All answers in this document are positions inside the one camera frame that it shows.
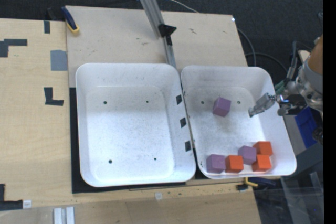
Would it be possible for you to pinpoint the purple cube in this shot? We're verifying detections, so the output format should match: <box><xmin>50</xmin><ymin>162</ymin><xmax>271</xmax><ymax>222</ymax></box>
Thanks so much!
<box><xmin>212</xmin><ymin>97</ymin><xmax>232</xmax><ymax>118</ymax></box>
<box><xmin>238</xmin><ymin>145</ymin><xmax>257</xmax><ymax>166</ymax></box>
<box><xmin>206</xmin><ymin>154</ymin><xmax>227</xmax><ymax>174</ymax></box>

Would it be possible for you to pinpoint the pale wood board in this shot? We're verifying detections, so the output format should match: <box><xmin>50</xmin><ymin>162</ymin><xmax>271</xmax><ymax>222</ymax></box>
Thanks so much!
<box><xmin>65</xmin><ymin>5</ymin><xmax>281</xmax><ymax>193</ymax></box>

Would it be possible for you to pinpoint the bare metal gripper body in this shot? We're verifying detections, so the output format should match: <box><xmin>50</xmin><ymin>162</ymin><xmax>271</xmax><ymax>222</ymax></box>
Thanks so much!
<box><xmin>275</xmin><ymin>76</ymin><xmax>324</xmax><ymax>115</ymax></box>

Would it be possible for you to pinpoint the orange cube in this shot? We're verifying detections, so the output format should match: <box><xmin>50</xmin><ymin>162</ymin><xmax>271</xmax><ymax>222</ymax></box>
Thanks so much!
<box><xmin>225</xmin><ymin>155</ymin><xmax>245</xmax><ymax>174</ymax></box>
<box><xmin>251</xmin><ymin>154</ymin><xmax>272</xmax><ymax>173</ymax></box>
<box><xmin>253</xmin><ymin>141</ymin><xmax>274</xmax><ymax>157</ymax></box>

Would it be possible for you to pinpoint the white plastic tray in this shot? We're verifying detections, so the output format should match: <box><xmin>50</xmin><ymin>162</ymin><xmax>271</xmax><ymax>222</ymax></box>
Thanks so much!
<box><xmin>180</xmin><ymin>65</ymin><xmax>298</xmax><ymax>180</ymax></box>
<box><xmin>75</xmin><ymin>62</ymin><xmax>197</xmax><ymax>188</ymax></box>

